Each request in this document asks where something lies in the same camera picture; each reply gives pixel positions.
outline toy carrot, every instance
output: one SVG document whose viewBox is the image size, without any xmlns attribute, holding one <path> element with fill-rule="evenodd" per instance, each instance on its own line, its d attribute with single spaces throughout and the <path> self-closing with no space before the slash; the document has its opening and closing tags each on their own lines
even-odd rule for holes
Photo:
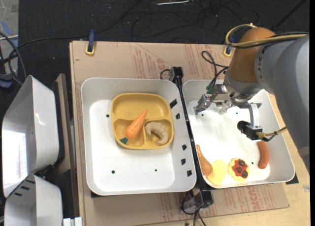
<svg viewBox="0 0 315 226">
<path fill-rule="evenodd" d="M 121 139 L 120 141 L 123 144 L 126 144 L 128 139 L 133 139 L 136 137 L 136 135 L 139 133 L 139 131 L 141 130 L 146 115 L 148 113 L 148 110 L 145 109 L 135 120 L 132 121 L 132 123 L 127 127 L 126 131 L 125 131 L 125 135 L 126 137 L 124 137 L 123 139 Z"/>
</svg>

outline wooden surface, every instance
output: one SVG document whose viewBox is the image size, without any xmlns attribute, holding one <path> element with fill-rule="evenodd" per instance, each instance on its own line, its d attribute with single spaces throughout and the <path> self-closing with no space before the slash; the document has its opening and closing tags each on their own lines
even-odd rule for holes
<svg viewBox="0 0 315 226">
<path fill-rule="evenodd" d="M 115 52 L 120 53 L 120 55 L 124 55 L 122 52 L 122 48 L 118 48 L 121 45 L 116 45 L 116 43 L 111 42 L 113 46 L 115 46 Z M 125 46 L 128 45 L 137 45 L 137 43 L 126 43 Z M 80 139 L 80 134 L 78 129 L 80 128 L 79 122 L 80 118 L 78 118 L 77 108 L 80 108 L 80 99 L 78 95 L 78 89 L 81 84 L 88 78 L 91 77 L 112 77 L 112 78 L 136 78 L 135 77 L 135 68 L 131 68 L 131 63 L 118 61 L 117 64 L 108 63 L 106 61 L 107 56 L 111 56 L 112 53 L 107 53 L 107 50 L 102 49 L 102 43 L 96 44 L 96 49 L 99 54 L 97 54 L 100 59 L 95 57 L 89 57 L 84 54 L 86 42 L 75 42 L 70 44 L 70 65 L 71 65 L 71 82 L 72 82 L 72 97 L 73 97 L 73 114 L 74 114 L 74 130 L 75 130 L 75 149 L 76 149 L 76 163 L 77 163 L 77 178 L 78 178 L 78 193 L 79 193 L 79 208 L 80 208 L 80 216 L 83 217 L 83 223 L 86 226 L 94 226 L 93 223 L 86 223 L 87 211 L 93 211 L 93 204 L 88 202 L 88 196 L 90 195 L 87 186 L 84 185 L 84 177 L 85 177 L 85 161 L 81 144 L 82 139 Z M 178 60 L 178 55 L 180 55 L 185 49 L 185 45 L 183 44 L 144 44 L 147 48 L 152 48 L 156 53 L 161 53 L 161 55 L 165 52 L 164 50 L 168 50 L 170 60 L 170 64 L 173 63 L 174 66 L 185 66 L 184 63 L 174 64 Z M 219 45 L 208 45 L 211 49 L 216 49 L 221 52 L 224 46 Z M 270 95 L 270 99 L 273 103 L 274 111 L 278 118 L 278 122 L 280 127 L 284 126 L 284 122 L 281 118 L 279 110 L 277 108 L 277 104 L 274 96 Z M 293 164 L 295 166 L 297 178 L 299 183 L 296 184 L 286 184 L 283 183 L 283 187 L 285 190 L 285 194 L 287 196 L 289 207 L 284 209 L 275 209 L 275 210 L 267 210 L 267 211 L 259 211 L 259 212 L 251 212 L 251 213 L 243 213 L 236 215 L 228 215 L 228 216 L 219 216 L 219 217 L 209 217 L 203 218 L 203 221 L 207 226 L 244 226 L 244 225 L 255 225 L 255 226 L 271 226 L 271 225 L 284 225 L 284 226 L 308 226 L 311 225 L 311 214 L 310 214 L 310 176 L 304 163 L 300 156 L 298 155 L 297 149 L 289 135 L 288 132 L 283 133 L 285 141 L 287 143 L 290 155 L 292 157 Z M 148 216 L 150 214 L 149 208 L 144 212 L 144 216 Z M 128 221 L 132 220 L 132 211 L 130 212 L 130 218 L 124 218 L 124 220 Z M 150 224 L 151 226 L 183 226 L 185 223 L 189 223 L 192 225 L 192 220 L 186 221 L 177 221 L 177 222 L 169 222 L 169 223 L 159 223 L 159 224 Z M 197 225 L 202 225 L 201 221 L 198 219 Z"/>
</svg>

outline orange carrot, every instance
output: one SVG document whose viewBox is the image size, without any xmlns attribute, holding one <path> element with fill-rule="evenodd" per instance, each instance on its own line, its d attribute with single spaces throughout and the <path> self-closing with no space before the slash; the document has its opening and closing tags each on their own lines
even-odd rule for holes
<svg viewBox="0 0 315 226">
<path fill-rule="evenodd" d="M 136 137 L 144 124 L 147 113 L 148 110 L 145 109 L 135 120 L 132 121 L 132 123 L 127 127 L 126 138 L 133 139 Z"/>
</svg>

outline toy pizza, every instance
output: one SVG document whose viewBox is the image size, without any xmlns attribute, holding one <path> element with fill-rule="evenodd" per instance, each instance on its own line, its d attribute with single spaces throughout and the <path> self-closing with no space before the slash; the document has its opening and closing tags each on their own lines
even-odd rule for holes
<svg viewBox="0 0 315 226">
<path fill-rule="evenodd" d="M 238 182 L 246 181 L 250 168 L 243 159 L 233 158 L 228 164 L 228 174 Z"/>
</svg>

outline cardboard sheet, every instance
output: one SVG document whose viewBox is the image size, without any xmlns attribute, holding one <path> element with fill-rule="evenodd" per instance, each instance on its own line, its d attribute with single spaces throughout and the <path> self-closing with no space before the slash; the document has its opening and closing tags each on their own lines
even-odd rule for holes
<svg viewBox="0 0 315 226">
<path fill-rule="evenodd" d="M 172 66 L 183 68 L 184 81 L 211 80 L 214 68 L 201 57 L 201 52 L 207 50 L 216 63 L 228 65 L 230 58 L 222 54 L 224 46 L 97 42 L 95 54 L 88 56 L 85 54 L 86 44 L 87 42 L 84 41 L 73 41 L 70 44 L 79 207 L 83 224 L 86 226 L 135 226 L 166 223 L 165 225 L 182 226 L 184 222 L 191 222 L 192 216 L 180 210 L 184 193 L 92 197 L 86 180 L 81 85 L 91 77 L 158 79 L 164 69 L 170 69 Z M 300 159 L 294 158 L 294 161 L 298 161 L 301 165 Z M 309 177 L 304 178 L 303 181 L 309 184 Z M 295 200 L 290 206 L 286 193 L 294 197 L 297 190 L 287 188 L 283 183 L 213 190 L 214 204 L 201 210 L 200 215 L 202 218 L 216 218 L 222 215 L 235 216 L 235 214 L 247 212 L 286 208 L 282 210 L 283 217 L 277 219 L 280 224 L 294 225 L 294 222 L 308 222 L 310 218 L 307 200 L 309 194 L 303 193 L 301 187 L 302 184 L 299 185 L 298 193 L 301 196 L 300 203 L 296 204 Z M 306 205 L 306 210 L 302 209 L 301 204 Z M 270 212 L 241 217 L 238 220 L 229 219 L 229 217 L 218 220 L 222 220 L 225 225 L 244 225 L 244 223 L 246 225 L 271 225 L 277 217 L 276 212 Z"/>
</svg>

